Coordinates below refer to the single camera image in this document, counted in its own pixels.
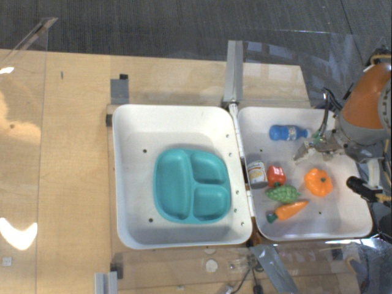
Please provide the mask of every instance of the blue bottle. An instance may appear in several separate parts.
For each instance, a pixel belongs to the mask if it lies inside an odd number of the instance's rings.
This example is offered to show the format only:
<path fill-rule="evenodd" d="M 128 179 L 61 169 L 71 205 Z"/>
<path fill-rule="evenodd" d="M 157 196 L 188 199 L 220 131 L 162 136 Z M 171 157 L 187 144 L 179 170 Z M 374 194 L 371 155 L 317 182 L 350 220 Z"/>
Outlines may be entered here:
<path fill-rule="evenodd" d="M 294 125 L 273 125 L 269 129 L 269 137 L 272 140 L 297 140 L 306 138 L 308 131 Z"/>

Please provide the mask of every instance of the orange pumpkin toy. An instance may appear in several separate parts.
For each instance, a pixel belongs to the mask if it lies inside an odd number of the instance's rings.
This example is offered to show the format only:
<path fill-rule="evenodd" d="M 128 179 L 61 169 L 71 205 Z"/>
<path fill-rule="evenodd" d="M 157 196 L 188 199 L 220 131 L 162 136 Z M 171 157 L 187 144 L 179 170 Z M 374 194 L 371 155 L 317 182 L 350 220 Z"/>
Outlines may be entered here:
<path fill-rule="evenodd" d="M 331 178 L 324 170 L 313 168 L 305 174 L 305 187 L 316 196 L 324 197 L 332 191 Z"/>

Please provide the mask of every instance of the wooden table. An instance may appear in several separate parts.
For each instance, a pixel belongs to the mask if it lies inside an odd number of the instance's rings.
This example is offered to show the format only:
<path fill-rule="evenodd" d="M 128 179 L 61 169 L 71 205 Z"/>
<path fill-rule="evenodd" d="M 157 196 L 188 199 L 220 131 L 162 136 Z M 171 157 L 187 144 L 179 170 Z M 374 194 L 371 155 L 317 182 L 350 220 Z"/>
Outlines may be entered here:
<path fill-rule="evenodd" d="M 110 79 L 119 74 L 129 75 L 133 103 L 219 105 L 225 63 L 47 54 L 37 221 L 38 294 L 92 293 L 94 273 L 109 270 L 111 227 L 105 115 L 110 103 Z M 288 90 L 277 91 L 279 86 Z M 294 92 L 298 97 L 307 97 L 299 67 L 247 64 L 247 97 L 257 97 L 260 87 L 270 98 L 283 94 L 281 101 Z M 306 101 L 299 105 L 309 107 Z M 28 282 L 11 278 L 9 282 L 7 293 L 23 292 L 24 282 L 34 287 L 33 279 Z M 295 282 L 319 284 L 319 288 L 329 284 L 327 288 L 339 288 L 342 293 L 358 292 L 351 273 L 297 277 Z M 265 293 L 274 293 L 269 280 L 262 279 L 262 284 Z M 219 282 L 121 293 L 217 293 L 223 285 Z M 240 293 L 251 293 L 252 287 L 249 279 Z"/>

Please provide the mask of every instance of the dark gray carpet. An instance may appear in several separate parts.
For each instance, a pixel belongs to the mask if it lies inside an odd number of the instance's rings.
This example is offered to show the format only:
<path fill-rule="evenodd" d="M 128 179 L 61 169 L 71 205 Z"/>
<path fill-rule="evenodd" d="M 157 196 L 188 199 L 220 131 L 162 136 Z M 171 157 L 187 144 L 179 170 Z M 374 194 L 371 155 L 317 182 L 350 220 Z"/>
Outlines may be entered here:
<path fill-rule="evenodd" d="M 379 37 L 385 36 L 390 46 L 391 0 L 342 3 L 344 7 L 340 0 L 0 0 L 0 48 L 14 47 L 40 17 L 59 18 L 50 33 L 51 51 L 224 59 L 228 39 L 295 47 L 298 38 L 293 42 L 287 34 L 271 32 L 278 29 L 372 36 L 372 44 L 358 44 L 364 59 Z M 317 42 L 299 43 L 306 51 L 323 53 Z"/>

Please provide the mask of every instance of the teal plate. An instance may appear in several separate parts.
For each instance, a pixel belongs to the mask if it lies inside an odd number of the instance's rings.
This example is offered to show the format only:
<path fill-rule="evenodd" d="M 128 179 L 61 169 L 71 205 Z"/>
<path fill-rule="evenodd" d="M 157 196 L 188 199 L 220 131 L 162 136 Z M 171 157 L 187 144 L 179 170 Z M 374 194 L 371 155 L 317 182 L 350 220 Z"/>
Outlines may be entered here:
<path fill-rule="evenodd" d="M 154 202 L 161 216 L 173 222 L 218 221 L 227 214 L 231 202 L 225 164 L 205 151 L 164 151 L 155 163 Z"/>

